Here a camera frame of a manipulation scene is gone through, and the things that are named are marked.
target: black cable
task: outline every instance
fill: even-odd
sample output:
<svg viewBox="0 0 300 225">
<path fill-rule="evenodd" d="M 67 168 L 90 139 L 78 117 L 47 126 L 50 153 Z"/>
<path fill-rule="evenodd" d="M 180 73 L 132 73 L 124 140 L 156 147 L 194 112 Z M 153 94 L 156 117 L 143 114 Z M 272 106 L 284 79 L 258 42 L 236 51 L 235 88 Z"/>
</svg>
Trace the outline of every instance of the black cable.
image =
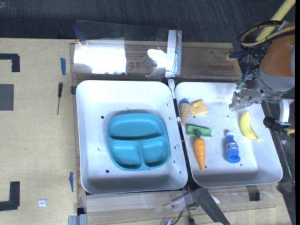
<svg viewBox="0 0 300 225">
<path fill-rule="evenodd" d="M 248 72 L 249 72 L 249 69 L 250 69 L 250 62 L 251 62 L 251 53 L 250 53 L 250 49 L 248 48 L 247 70 L 246 70 L 245 75 L 243 77 L 243 83 L 245 82 L 245 80 L 248 76 Z"/>
<path fill-rule="evenodd" d="M 179 219 L 181 219 L 182 214 L 183 214 L 183 210 L 180 212 L 180 214 L 179 214 L 178 218 L 175 220 L 175 222 L 172 222 L 172 225 L 175 225 L 179 221 Z"/>
<path fill-rule="evenodd" d="M 199 205 L 197 205 L 195 208 L 188 208 L 188 210 L 196 210 L 199 207 Z"/>
<path fill-rule="evenodd" d="M 253 70 L 257 69 L 259 67 L 260 64 L 254 65 L 251 67 L 251 70 L 248 72 L 247 76 L 253 72 Z"/>
<path fill-rule="evenodd" d="M 191 218 L 191 212 L 189 206 L 187 207 L 187 211 L 188 211 L 188 225 L 195 225 L 195 220 Z"/>
<path fill-rule="evenodd" d="M 271 35 L 268 35 L 266 38 L 263 38 L 259 41 L 250 41 L 250 34 L 256 30 L 266 28 L 266 27 L 280 27 L 283 24 L 282 21 L 266 21 L 263 22 L 257 26 L 254 26 L 250 29 L 248 29 L 246 32 L 242 33 L 238 38 L 237 41 L 240 42 L 241 48 L 243 50 L 246 50 L 246 48 L 249 47 L 258 47 L 261 46 L 262 44 L 265 43 L 272 43 L 273 40 L 284 37 L 284 36 L 289 36 L 295 34 L 295 27 L 290 27 L 290 28 L 283 28 L 282 30 L 275 32 Z"/>
</svg>

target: blue bottle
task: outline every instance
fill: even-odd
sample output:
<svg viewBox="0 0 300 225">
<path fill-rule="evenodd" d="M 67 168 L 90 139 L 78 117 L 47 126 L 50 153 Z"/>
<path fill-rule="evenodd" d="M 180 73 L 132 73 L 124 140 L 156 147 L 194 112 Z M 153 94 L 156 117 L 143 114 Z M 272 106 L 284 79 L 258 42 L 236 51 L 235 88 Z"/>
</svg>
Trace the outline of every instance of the blue bottle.
<svg viewBox="0 0 300 225">
<path fill-rule="evenodd" d="M 226 133 L 227 141 L 226 141 L 226 153 L 227 153 L 227 161 L 229 163 L 238 163 L 240 161 L 240 152 L 237 143 L 233 139 L 233 133 Z"/>
</svg>

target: yellow cable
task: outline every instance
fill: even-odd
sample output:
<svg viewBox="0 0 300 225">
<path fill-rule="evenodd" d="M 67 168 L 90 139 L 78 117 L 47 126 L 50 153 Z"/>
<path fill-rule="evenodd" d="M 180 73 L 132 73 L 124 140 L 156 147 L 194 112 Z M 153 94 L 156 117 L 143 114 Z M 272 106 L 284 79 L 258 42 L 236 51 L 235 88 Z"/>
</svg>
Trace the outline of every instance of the yellow cable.
<svg viewBox="0 0 300 225">
<path fill-rule="evenodd" d="M 285 0 L 284 3 L 280 6 L 277 12 L 270 19 L 271 21 L 281 21 L 284 16 L 288 13 L 288 11 L 295 5 L 296 0 Z M 264 28 L 260 34 L 256 37 L 257 41 L 260 41 L 266 38 L 268 35 L 272 33 L 274 27 Z"/>
</svg>

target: gray carpet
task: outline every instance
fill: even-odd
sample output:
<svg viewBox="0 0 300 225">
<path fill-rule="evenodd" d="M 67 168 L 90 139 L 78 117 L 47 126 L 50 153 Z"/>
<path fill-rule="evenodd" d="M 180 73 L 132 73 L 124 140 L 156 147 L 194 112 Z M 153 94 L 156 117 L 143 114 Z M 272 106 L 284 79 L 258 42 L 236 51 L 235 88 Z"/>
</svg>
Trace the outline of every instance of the gray carpet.
<svg viewBox="0 0 300 225">
<path fill-rule="evenodd" d="M 231 42 L 269 20 L 284 0 L 0 0 L 0 37 L 73 38 L 76 20 L 177 29 L 183 41 Z M 295 20 L 295 7 L 285 16 Z"/>
</svg>

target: wooden table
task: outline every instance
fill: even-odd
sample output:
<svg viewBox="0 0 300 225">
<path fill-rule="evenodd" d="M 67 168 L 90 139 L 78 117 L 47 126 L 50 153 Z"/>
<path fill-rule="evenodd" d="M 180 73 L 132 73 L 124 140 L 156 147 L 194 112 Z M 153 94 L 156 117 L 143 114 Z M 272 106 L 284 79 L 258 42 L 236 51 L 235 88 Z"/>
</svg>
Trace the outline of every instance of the wooden table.
<svg viewBox="0 0 300 225">
<path fill-rule="evenodd" d="M 9 200 L 9 184 L 20 182 L 20 206 L 0 211 L 2 225 L 63 225 L 77 214 L 78 187 L 73 95 L 70 92 L 70 44 L 73 40 L 0 38 L 0 53 L 17 53 L 20 72 L 11 61 L 0 60 L 0 84 L 14 85 L 14 110 L 0 111 L 0 202 Z M 60 58 L 66 59 L 62 75 Z M 58 84 L 63 82 L 59 115 Z M 69 182 L 74 175 L 74 192 Z M 282 195 L 276 191 L 276 207 L 225 212 L 232 224 L 291 224 Z M 39 207 L 39 199 L 47 205 Z M 207 215 L 197 223 L 210 223 Z M 160 224 L 161 220 L 130 222 Z M 187 224 L 185 218 L 177 224 Z"/>
</svg>

